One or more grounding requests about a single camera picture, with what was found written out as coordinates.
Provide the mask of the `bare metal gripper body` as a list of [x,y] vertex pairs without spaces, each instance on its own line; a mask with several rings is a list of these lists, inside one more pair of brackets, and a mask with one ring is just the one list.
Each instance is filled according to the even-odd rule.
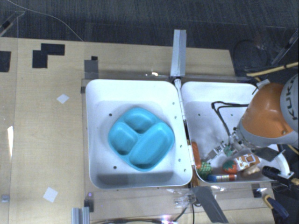
[[231,157],[246,148],[245,140],[238,128],[235,127],[233,131],[230,131],[226,127],[225,130],[228,135],[228,143],[224,144],[223,152],[227,157]]

